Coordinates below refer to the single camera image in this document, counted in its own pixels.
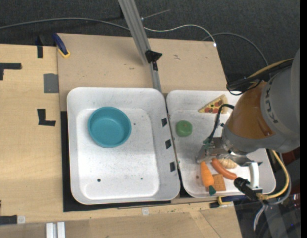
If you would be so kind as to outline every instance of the blue plate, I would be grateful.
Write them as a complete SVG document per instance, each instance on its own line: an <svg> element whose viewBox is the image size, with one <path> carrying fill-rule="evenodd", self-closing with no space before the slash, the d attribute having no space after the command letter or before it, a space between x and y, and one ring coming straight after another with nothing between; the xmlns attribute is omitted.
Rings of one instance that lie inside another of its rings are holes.
<svg viewBox="0 0 307 238"><path fill-rule="evenodd" d="M126 142L132 131L127 115L114 107L96 109L89 117L91 138L101 147L116 147Z"/></svg>

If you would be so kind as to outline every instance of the toy pizza slice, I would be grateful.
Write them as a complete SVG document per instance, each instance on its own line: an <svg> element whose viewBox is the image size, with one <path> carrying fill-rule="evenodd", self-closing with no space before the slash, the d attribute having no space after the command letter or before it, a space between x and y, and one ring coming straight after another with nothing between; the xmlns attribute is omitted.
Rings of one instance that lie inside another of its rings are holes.
<svg viewBox="0 0 307 238"><path fill-rule="evenodd" d="M217 97L216 99L212 100L211 102L207 103L205 106L201 107L198 111L200 113L212 113L217 114L218 109L222 104L227 104L227 98L225 94ZM222 108L222 114L227 112L227 107Z"/></svg>

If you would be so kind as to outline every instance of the metal pole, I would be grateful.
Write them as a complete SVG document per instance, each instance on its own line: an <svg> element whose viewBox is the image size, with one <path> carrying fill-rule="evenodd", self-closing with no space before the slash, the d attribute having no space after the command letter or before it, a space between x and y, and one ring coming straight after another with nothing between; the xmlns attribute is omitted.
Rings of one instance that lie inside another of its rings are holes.
<svg viewBox="0 0 307 238"><path fill-rule="evenodd" d="M146 58L145 53L150 51L150 45L141 22L136 4L134 0L118 0L119 5L123 11L126 23L132 34L138 52L140 54L141 60L144 66L148 66L151 72L153 87L158 91L161 91L161 84L159 73L156 67L154 67L152 62L149 62Z"/></svg>

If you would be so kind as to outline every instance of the white tray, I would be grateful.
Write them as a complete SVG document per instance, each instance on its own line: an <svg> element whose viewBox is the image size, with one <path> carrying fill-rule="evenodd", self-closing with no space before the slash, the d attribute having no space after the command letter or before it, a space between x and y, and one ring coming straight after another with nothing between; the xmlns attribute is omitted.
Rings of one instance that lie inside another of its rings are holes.
<svg viewBox="0 0 307 238"><path fill-rule="evenodd" d="M97 108L121 109L130 119L129 139L98 146L87 122ZM171 200L180 191L164 96L151 88L75 88L67 96L70 183L82 204Z"/></svg>
<svg viewBox="0 0 307 238"><path fill-rule="evenodd" d="M228 103L235 105L239 96L231 95L228 91L191 91L175 90L167 95L167 106L169 111L171 130L178 158L184 189L195 198L210 197L200 178L200 165L196 163L195 157L205 140L212 132L216 114L199 113L198 109L220 95L225 94ZM221 114L220 122L225 123L231 114ZM192 134L188 137L179 137L176 134L176 124L181 120L189 121L193 126ZM222 127L218 127L214 137L220 137ZM271 193L276 186L273 170L265 149L259 149L249 153L248 158L262 162L259 166L259 185L263 188L263 193ZM212 165L209 168L213 174L217 171ZM248 167L236 167L231 170L239 177L250 180ZM233 184L232 180L224 178L226 191L219 191L215 196L243 195Z"/></svg>

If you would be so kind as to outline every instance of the sausage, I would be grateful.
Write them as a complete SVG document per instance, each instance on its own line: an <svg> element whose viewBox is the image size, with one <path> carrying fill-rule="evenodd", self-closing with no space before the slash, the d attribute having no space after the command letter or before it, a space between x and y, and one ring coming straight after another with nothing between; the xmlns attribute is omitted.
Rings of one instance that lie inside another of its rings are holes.
<svg viewBox="0 0 307 238"><path fill-rule="evenodd" d="M235 180L237 178L237 175L225 169L217 158L212 159L212 166L227 179Z"/></svg>

